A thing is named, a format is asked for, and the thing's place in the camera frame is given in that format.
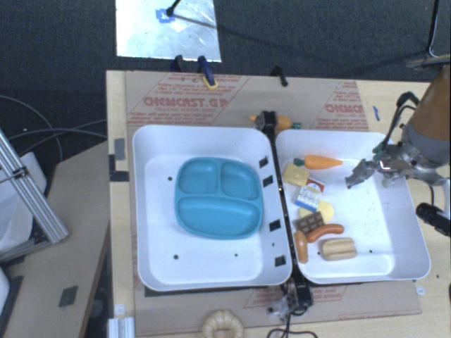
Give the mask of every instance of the blue clamp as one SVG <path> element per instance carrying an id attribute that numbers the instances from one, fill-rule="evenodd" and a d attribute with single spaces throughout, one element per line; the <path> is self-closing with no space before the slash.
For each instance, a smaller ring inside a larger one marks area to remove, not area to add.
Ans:
<path id="1" fill-rule="evenodd" d="M 218 83 L 214 78 L 213 70 L 211 69 L 209 62 L 203 55 L 197 59 L 197 62 L 199 64 L 199 72 L 202 71 L 204 73 L 204 76 L 202 77 L 204 84 L 209 90 L 215 90 L 218 87 Z"/>
<path id="2" fill-rule="evenodd" d="M 155 10 L 155 16 L 158 19 L 158 21 L 162 24 L 169 24 L 173 21 L 175 21 L 174 16 L 167 16 L 166 15 L 166 9 L 165 8 L 158 8 Z"/>

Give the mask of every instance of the cardboard sheet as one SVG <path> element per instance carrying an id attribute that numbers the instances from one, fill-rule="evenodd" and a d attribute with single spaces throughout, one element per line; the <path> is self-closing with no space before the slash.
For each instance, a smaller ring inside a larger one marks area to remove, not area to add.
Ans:
<path id="1" fill-rule="evenodd" d="M 201 75 L 126 74 L 130 201 L 134 254 L 135 331 L 137 336 L 200 331 L 212 311 L 230 309 L 245 327 L 279 325 L 267 307 L 282 296 L 280 287 L 160 294 L 144 287 L 137 274 L 135 183 L 132 144 L 146 124 L 251 127 L 249 115 L 275 110 L 304 129 L 367 131 L 357 84 L 349 80 L 290 79 L 217 75 L 210 92 Z M 411 281 L 317 286 L 314 305 L 294 323 L 419 314 Z"/>

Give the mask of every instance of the tape roll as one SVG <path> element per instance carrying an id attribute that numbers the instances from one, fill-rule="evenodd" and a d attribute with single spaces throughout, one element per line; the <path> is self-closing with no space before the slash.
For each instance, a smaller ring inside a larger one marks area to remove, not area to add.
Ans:
<path id="1" fill-rule="evenodd" d="M 233 338 L 243 338 L 245 335 L 245 328 L 240 319 L 227 310 L 212 313 L 202 327 L 205 338 L 214 338 L 214 332 L 217 330 L 230 330 Z"/>

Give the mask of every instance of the divided blue plate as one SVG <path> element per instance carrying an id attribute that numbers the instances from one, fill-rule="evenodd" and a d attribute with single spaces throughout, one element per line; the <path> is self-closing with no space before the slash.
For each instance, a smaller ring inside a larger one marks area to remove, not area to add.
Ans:
<path id="1" fill-rule="evenodd" d="M 192 234 L 215 239 L 244 239 L 263 219 L 258 175 L 238 161 L 193 158 L 178 171 L 175 215 Z"/>

